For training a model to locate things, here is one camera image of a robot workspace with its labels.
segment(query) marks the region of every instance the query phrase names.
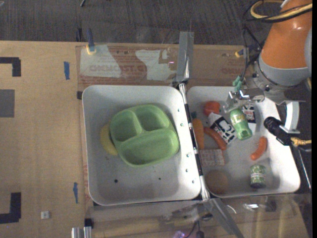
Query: brown round object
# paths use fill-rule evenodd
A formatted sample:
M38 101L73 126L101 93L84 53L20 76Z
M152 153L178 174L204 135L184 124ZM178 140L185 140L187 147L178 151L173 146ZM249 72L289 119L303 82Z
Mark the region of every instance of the brown round object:
M205 177L205 180L208 190L213 194L226 194L228 191L228 177L222 171L209 171Z

